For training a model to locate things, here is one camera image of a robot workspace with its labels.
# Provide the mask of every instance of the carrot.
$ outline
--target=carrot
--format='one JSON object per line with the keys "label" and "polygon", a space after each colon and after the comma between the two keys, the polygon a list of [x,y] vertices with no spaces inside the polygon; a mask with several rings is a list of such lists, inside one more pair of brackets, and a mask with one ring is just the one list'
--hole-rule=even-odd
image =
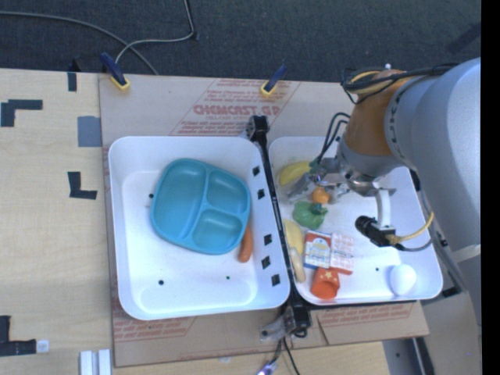
{"label": "carrot", "polygon": [[247,227],[245,229],[245,233],[243,234],[243,238],[241,239],[240,252],[237,255],[238,261],[241,263],[246,263],[250,260],[252,256],[253,250],[253,235],[252,229],[250,227],[250,223],[247,223]]}

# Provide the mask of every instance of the cardboard sheet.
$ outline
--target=cardboard sheet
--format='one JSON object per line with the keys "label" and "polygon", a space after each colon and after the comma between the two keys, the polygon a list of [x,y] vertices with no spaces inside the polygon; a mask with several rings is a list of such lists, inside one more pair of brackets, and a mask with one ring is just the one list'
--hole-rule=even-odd
{"label": "cardboard sheet", "polygon": [[[322,136],[336,112],[351,112],[351,102],[339,84],[280,81],[266,98],[259,93],[263,80],[127,78],[125,91],[106,75],[99,79],[115,365],[273,351],[275,342],[261,342],[259,327],[275,320],[277,309],[155,321],[135,320],[123,311],[116,292],[107,151],[125,136],[237,136],[253,115],[268,117],[269,143],[283,136]],[[294,348],[428,334],[419,302],[318,309],[312,322],[306,338],[291,340]]]}

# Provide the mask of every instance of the dark gray floor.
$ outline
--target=dark gray floor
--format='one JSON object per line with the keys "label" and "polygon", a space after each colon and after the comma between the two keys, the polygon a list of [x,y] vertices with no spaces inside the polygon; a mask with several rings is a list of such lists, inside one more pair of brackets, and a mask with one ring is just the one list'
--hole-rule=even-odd
{"label": "dark gray floor", "polygon": [[[197,41],[143,45],[159,73],[339,81],[346,67],[413,70],[480,56],[481,0],[189,0]],[[189,33],[182,0],[0,0],[0,10],[93,23],[125,41]],[[99,72],[121,45],[94,29],[0,15],[0,67]],[[150,73],[128,52],[124,72]]]}

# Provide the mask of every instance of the blue bowl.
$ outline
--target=blue bowl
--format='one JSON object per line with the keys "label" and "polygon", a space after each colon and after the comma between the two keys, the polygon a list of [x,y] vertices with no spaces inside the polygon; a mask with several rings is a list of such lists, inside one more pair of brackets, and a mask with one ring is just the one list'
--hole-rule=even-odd
{"label": "blue bowl", "polygon": [[156,186],[151,221],[163,239],[196,252],[225,254],[238,246],[250,214],[239,177],[195,159],[178,159]]}

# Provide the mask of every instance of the wooden table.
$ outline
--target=wooden table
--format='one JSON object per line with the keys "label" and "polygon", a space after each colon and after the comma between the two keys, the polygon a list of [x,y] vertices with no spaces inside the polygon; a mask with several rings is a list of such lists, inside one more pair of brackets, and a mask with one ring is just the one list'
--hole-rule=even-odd
{"label": "wooden table", "polygon": [[[10,339],[49,353],[0,358],[1,374],[78,373],[79,352],[113,349],[102,150],[78,146],[77,119],[99,117],[98,75],[0,70],[0,102],[42,100],[0,127],[0,315]],[[97,198],[70,198],[68,172]],[[292,352],[301,373],[389,374],[381,342]],[[115,374],[253,374],[271,353],[113,369]],[[276,374],[293,373],[286,354]]]}

